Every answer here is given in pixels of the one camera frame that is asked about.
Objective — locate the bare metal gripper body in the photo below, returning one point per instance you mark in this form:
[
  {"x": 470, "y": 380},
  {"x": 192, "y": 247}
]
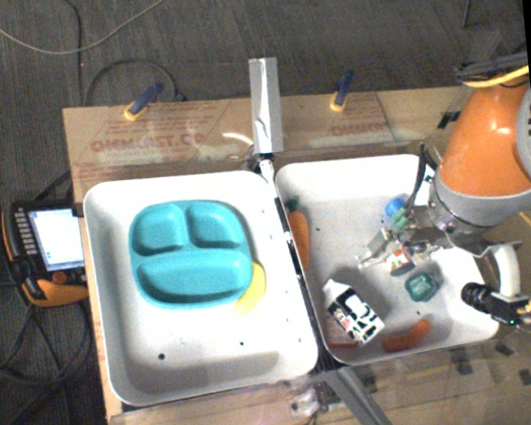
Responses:
[{"x": 430, "y": 234}]

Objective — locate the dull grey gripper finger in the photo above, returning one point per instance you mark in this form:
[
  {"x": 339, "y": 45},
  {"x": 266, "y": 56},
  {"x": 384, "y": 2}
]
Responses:
[
  {"x": 374, "y": 257},
  {"x": 382, "y": 239}
]

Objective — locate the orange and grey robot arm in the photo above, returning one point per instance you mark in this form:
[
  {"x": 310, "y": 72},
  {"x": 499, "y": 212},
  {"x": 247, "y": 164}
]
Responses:
[{"x": 480, "y": 146}]

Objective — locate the clear bottle with blue cap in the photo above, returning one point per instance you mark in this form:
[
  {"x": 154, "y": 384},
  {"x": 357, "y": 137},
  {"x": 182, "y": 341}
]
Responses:
[{"x": 394, "y": 206}]

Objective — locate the white plastic tray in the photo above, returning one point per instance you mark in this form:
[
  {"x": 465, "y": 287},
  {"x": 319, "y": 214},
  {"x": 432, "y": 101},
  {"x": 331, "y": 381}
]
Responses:
[
  {"x": 352, "y": 188},
  {"x": 190, "y": 347}
]

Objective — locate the white and black milk carton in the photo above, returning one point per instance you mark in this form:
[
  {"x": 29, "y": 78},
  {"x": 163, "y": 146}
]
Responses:
[{"x": 351, "y": 313}]

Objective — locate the orange carrot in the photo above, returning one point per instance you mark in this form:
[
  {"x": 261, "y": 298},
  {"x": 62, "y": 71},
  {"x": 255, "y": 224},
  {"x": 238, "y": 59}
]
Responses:
[{"x": 300, "y": 236}]

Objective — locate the orange sausage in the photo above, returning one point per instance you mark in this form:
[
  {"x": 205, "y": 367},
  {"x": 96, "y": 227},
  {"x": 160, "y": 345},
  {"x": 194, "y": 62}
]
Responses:
[{"x": 406, "y": 338}]

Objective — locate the yellow banana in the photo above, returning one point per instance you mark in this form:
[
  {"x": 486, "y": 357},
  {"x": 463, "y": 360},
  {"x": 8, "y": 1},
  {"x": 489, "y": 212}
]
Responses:
[{"x": 255, "y": 290}]

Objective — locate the blue divided plate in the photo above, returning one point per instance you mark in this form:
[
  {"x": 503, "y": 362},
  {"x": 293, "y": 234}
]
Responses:
[{"x": 190, "y": 257}]

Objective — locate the brown cardboard board, red print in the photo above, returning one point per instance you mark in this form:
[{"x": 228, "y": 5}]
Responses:
[{"x": 168, "y": 137}]

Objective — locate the black cylinder on white bracket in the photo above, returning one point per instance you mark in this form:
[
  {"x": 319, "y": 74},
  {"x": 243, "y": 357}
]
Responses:
[{"x": 507, "y": 271}]

